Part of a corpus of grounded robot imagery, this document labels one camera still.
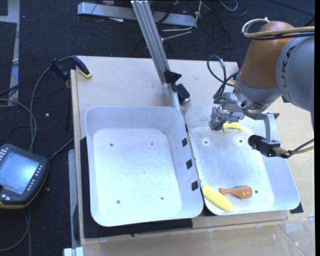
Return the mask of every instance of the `dark floor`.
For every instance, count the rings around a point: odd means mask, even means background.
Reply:
[[[0,24],[17,24],[18,33],[15,40],[12,40],[12,32],[11,40],[0,34],[0,51],[4,46],[13,49],[1,54],[7,53],[4,55],[8,60],[16,59],[18,54],[19,60],[0,61],[0,70],[5,70],[5,74],[1,75],[6,77],[6,80],[1,79],[0,94],[17,85],[18,91],[12,95],[4,93],[0,95],[2,98],[13,97],[29,108],[38,79],[55,58],[70,55],[150,57],[136,21],[118,22],[105,17],[79,16],[77,5],[83,2],[81,0],[8,2],[0,0],[0,8],[3,9],[0,11]],[[100,4],[102,1],[87,2]],[[161,1],[156,7],[159,11],[167,11],[173,2]],[[224,0],[230,10],[218,0],[202,2],[207,7],[201,7],[197,28],[192,29],[191,34],[167,40],[164,44],[168,59],[205,60],[209,55],[217,54],[224,61],[237,62],[241,67],[250,44],[250,40],[241,35],[244,23],[268,17],[272,21],[302,27],[315,16],[315,0]],[[130,7],[129,1],[115,3]],[[8,15],[6,6],[10,7]],[[173,12],[195,16],[198,6],[199,1],[179,1]],[[13,17],[18,14],[19,19],[10,19],[11,12]],[[166,38],[178,34],[176,31],[163,31],[173,27],[160,24],[160,35]],[[18,47],[13,45],[15,42],[18,42]],[[69,61],[63,62],[63,65],[67,69],[73,66]],[[34,153],[48,156],[73,137],[72,120],[68,118],[70,90],[62,80],[48,72],[42,77],[35,95],[33,114],[39,132]],[[3,102],[1,105],[0,144],[9,142],[28,150],[31,143],[29,114],[19,106],[7,107],[3,106]],[[22,210],[0,210],[1,256],[28,255],[29,241],[34,256],[59,256],[64,248],[72,246],[68,170],[66,150],[50,163],[47,179],[50,192],[42,192],[31,204],[30,239],[27,236],[18,246],[6,252],[1,252],[1,249],[14,245],[23,237],[26,219]]]

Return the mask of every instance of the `aluminum rod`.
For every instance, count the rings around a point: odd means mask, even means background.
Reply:
[[[168,84],[165,77],[165,71],[170,71],[170,67],[164,50],[162,38],[159,35],[150,5],[148,1],[131,1],[131,4],[160,81],[162,84]],[[170,84],[169,92],[172,106],[181,112],[178,94],[172,90]]]

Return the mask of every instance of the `corn cob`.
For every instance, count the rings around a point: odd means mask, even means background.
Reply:
[[[202,192],[205,198],[207,198],[211,203],[220,207],[222,210],[229,212],[233,208],[232,202],[230,202],[224,195],[211,186],[204,186],[202,188]]]

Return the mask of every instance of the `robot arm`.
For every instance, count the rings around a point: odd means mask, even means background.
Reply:
[[[314,33],[311,36],[308,32],[296,33],[285,22],[260,21],[266,23],[255,33],[260,37],[255,37],[247,50],[233,92],[223,93],[219,105],[212,108],[209,126],[220,131],[224,123],[239,122],[244,116],[264,120],[265,138],[253,135],[248,143],[272,157],[276,155],[273,148],[280,147],[275,137],[277,116],[265,110],[277,98],[283,96],[295,106],[310,111],[314,129],[315,37]],[[275,37],[279,31],[293,33]]]

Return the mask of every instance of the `metal bracket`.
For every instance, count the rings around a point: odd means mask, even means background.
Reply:
[[[90,2],[82,2],[78,4],[78,15],[110,17],[126,20],[137,20],[134,10],[126,7],[110,6],[104,4],[95,4]],[[156,11],[154,13],[155,22],[160,21],[166,15],[165,12]],[[171,13],[162,21],[163,24],[197,27],[196,19],[190,15]]]
[[[266,114],[263,118],[264,126],[265,126],[265,139],[268,142],[278,142],[279,138],[277,135],[276,128],[276,117],[277,114]]]
[[[63,249],[63,256],[84,256],[84,255],[85,255],[85,252],[83,247]]]
[[[178,74],[178,73],[175,73],[175,72],[172,72],[172,71],[169,71],[169,70],[166,70],[164,72],[164,77],[165,77],[166,82],[168,84],[175,83],[176,81],[179,80],[179,78],[181,76],[182,76],[181,74]]]

